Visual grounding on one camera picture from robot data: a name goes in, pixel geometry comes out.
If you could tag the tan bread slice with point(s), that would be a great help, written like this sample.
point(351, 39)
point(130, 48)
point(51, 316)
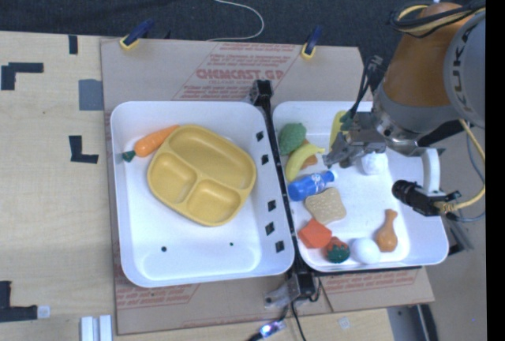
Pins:
point(326, 206)

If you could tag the black cylinder on white bracket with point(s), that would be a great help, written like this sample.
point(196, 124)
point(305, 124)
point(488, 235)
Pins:
point(414, 195)

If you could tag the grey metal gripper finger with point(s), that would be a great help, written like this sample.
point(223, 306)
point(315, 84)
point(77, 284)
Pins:
point(350, 161)
point(335, 152)

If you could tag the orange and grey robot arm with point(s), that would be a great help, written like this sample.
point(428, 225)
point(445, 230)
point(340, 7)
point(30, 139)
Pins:
point(418, 71)

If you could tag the orange carrot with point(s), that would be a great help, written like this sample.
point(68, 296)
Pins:
point(152, 142)

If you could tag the brown chicken drumstick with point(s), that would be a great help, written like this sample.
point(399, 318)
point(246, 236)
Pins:
point(387, 234)

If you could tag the yellow divided plate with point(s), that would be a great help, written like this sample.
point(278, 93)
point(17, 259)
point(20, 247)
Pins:
point(201, 173)

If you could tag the green broccoli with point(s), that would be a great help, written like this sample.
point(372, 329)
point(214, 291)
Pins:
point(292, 138)

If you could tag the yellow banana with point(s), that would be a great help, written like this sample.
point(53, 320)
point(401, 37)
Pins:
point(298, 160)

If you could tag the white plastic tray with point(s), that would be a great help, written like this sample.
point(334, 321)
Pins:
point(367, 197)
point(197, 252)

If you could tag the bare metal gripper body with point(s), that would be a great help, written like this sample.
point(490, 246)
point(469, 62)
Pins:
point(369, 132)

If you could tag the red strawberry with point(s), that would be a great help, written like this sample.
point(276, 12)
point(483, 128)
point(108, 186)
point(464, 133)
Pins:
point(337, 250)

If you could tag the brown cardboard board red print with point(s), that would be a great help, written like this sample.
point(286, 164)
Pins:
point(158, 71)

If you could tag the orange wedge block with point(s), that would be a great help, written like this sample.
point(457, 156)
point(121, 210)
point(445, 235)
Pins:
point(313, 233)

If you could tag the blue bottle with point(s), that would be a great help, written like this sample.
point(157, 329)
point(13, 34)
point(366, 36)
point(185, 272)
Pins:
point(307, 186)

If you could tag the white crumpled lump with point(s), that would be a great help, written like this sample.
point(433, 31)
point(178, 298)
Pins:
point(374, 165)

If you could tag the thin black rod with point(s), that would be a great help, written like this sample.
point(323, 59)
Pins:
point(283, 181)

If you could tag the white egg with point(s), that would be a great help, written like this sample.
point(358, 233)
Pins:
point(365, 250)

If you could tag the yellow oblong toy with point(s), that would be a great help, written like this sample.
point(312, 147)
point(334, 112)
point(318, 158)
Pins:
point(337, 126)

